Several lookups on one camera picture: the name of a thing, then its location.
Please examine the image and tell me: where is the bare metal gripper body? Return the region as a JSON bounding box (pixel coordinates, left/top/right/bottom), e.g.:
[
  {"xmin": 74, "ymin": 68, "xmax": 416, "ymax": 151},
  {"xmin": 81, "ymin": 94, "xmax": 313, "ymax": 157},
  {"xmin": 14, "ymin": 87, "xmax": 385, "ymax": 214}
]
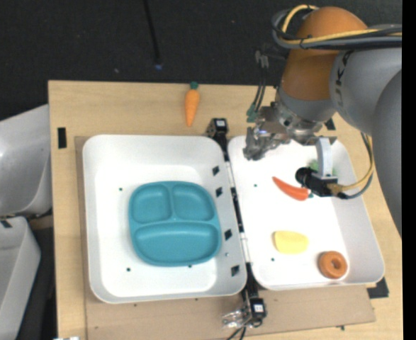
[{"xmin": 255, "ymin": 103, "xmax": 332, "ymax": 146}]

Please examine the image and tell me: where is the green broccoli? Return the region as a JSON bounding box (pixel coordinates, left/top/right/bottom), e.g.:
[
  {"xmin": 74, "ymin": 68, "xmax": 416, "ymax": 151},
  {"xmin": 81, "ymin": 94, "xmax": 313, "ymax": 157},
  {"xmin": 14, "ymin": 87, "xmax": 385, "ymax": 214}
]
[{"xmin": 307, "ymin": 158, "xmax": 338, "ymax": 176}]

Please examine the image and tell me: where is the orange plastic carrot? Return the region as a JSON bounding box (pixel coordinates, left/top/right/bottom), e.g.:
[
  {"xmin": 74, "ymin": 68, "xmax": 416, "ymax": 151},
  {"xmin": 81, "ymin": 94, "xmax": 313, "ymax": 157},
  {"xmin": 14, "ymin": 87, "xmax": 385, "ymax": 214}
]
[{"xmin": 271, "ymin": 176, "xmax": 315, "ymax": 202}]

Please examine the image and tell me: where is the thin black and white rod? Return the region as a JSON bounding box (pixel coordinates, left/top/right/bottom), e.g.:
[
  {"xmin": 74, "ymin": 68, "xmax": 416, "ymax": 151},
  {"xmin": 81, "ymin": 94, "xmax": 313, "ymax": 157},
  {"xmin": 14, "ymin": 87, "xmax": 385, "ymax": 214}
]
[{"xmin": 217, "ymin": 132, "xmax": 255, "ymax": 297}]

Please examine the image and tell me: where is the orange plush carrot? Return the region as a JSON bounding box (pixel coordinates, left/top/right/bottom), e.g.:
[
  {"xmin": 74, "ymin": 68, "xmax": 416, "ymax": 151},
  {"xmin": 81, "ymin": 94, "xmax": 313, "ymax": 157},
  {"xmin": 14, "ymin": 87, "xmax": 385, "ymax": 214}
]
[{"xmin": 184, "ymin": 81, "xmax": 201, "ymax": 128}]

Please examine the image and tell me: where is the white plastic tray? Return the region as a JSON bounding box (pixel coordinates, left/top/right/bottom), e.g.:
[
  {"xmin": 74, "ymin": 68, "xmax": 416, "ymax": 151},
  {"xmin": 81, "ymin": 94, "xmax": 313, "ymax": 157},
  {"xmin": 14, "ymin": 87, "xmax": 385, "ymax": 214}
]
[
  {"xmin": 227, "ymin": 135, "xmax": 386, "ymax": 292},
  {"xmin": 81, "ymin": 134, "xmax": 249, "ymax": 305}
]

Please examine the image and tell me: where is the pale yellow rounded wedge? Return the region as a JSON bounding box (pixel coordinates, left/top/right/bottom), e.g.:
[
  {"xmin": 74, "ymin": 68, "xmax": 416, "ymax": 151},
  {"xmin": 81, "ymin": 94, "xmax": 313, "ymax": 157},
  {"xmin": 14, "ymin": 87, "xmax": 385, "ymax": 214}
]
[{"xmin": 271, "ymin": 229, "xmax": 310, "ymax": 255}]

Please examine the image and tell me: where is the blue divided plate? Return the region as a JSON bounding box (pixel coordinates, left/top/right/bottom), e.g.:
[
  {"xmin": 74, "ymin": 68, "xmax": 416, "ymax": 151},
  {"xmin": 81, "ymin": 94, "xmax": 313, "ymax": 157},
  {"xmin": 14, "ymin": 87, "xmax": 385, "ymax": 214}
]
[{"xmin": 127, "ymin": 180, "xmax": 223, "ymax": 267}]

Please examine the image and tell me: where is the pale wood board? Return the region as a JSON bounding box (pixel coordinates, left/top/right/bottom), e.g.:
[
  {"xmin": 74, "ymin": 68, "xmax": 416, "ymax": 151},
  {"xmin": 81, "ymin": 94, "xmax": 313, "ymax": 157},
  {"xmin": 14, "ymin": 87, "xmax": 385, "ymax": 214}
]
[{"xmin": 47, "ymin": 79, "xmax": 403, "ymax": 340}]

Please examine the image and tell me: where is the orange doughnut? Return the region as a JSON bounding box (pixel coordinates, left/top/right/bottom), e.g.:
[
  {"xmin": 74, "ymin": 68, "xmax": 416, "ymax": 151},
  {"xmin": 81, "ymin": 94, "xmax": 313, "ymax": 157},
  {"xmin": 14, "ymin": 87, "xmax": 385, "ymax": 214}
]
[{"xmin": 317, "ymin": 250, "xmax": 349, "ymax": 281}]

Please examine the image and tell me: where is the black block with thin wires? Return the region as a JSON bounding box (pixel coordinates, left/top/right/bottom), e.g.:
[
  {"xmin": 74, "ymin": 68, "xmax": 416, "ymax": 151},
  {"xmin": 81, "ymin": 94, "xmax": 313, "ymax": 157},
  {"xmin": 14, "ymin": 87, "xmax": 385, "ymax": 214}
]
[
  {"xmin": 243, "ymin": 295, "xmax": 267, "ymax": 321},
  {"xmin": 206, "ymin": 117, "xmax": 230, "ymax": 138}
]

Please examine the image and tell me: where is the black cylinder on white bracket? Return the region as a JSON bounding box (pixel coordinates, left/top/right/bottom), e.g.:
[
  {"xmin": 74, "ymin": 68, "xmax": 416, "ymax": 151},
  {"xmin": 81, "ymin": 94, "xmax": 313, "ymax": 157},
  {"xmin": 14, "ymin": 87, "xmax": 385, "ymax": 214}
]
[{"xmin": 295, "ymin": 136, "xmax": 339, "ymax": 198}]

